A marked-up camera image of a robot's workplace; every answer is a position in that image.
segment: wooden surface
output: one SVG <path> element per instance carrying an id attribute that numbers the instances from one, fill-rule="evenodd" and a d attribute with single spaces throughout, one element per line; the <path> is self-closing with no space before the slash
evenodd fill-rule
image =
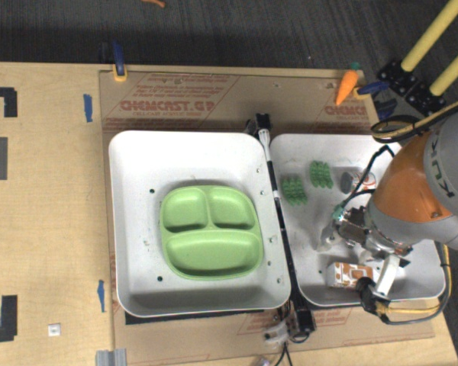
<path id="1" fill-rule="evenodd" d="M 97 350 L 114 348 L 98 99 L 103 69 L 108 67 L 0 63 L 0 86 L 18 91 L 18 118 L 3 118 L 0 99 L 0 136 L 8 137 L 8 180 L 0 181 L 0 298 L 18 295 L 18 335 L 0 343 L 0 365 L 94 365 Z M 91 123 L 84 94 L 93 100 Z M 105 282 L 104 313 L 99 281 Z M 51 323 L 61 323 L 61 336 L 48 336 Z M 433 339 L 294 352 L 292 360 L 295 365 L 458 364 L 444 318 L 433 324 Z"/>

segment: white square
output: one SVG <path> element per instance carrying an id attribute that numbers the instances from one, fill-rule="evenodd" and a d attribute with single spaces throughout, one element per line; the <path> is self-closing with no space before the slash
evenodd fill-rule
<path id="1" fill-rule="evenodd" d="M 61 335 L 61 324 L 50 324 L 47 326 L 47 333 L 49 336 L 60 336 Z"/>

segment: white tray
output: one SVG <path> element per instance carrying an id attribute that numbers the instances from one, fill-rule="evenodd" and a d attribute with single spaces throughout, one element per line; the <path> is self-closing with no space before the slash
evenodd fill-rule
<path id="1" fill-rule="evenodd" d="M 294 207 L 282 197 L 282 212 L 300 291 L 316 306 L 351 306 L 360 302 L 357 292 L 329 288 L 325 275 L 332 262 L 358 263 L 363 249 L 360 246 L 349 249 L 343 243 L 327 252 L 317 252 L 315 248 L 322 229 L 331 220 L 334 207 L 346 197 L 340 191 L 340 176 L 344 171 L 364 170 L 373 153 L 381 146 L 371 136 L 321 134 L 283 134 L 271 143 L 270 152 L 280 195 L 282 178 L 297 175 L 308 196 L 306 205 Z M 398 152 L 400 146 L 393 144 L 391 149 Z M 384 153 L 375 161 L 372 173 L 377 181 L 391 159 L 388 153 Z M 316 188 L 311 184 L 309 169 L 312 161 L 326 162 L 331 167 L 332 189 Z M 357 197 L 347 207 L 365 206 L 368 199 L 369 195 Z M 411 263 L 399 269 L 389 293 L 393 300 L 432 298 L 443 292 L 443 270 L 432 241 L 416 244 L 406 259 Z"/>
<path id="2" fill-rule="evenodd" d="M 139 317 L 273 309 L 291 285 L 269 173 L 260 143 L 242 133 L 127 131 L 109 146 L 117 292 Z M 263 236 L 263 262 L 235 279 L 184 279 L 166 264 L 160 205 L 174 188 L 226 185 L 253 202 Z"/>

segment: orange carrot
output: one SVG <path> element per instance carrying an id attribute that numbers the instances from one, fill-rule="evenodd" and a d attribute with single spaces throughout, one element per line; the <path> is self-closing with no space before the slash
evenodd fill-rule
<path id="1" fill-rule="evenodd" d="M 336 106 L 339 106 L 341 103 L 343 103 L 344 99 L 346 99 L 346 97 L 352 92 L 357 83 L 358 73 L 356 73 L 356 70 L 351 69 L 344 73 L 343 79 L 341 80 L 341 84 L 339 86 L 339 90 L 337 92 Z"/>

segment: green plate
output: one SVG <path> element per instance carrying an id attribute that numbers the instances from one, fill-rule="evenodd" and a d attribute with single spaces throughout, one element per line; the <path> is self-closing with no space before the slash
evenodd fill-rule
<path id="1" fill-rule="evenodd" d="M 184 278 L 237 278 L 263 259 L 253 203 L 235 188 L 177 188 L 161 204 L 160 225 L 165 259 Z"/>

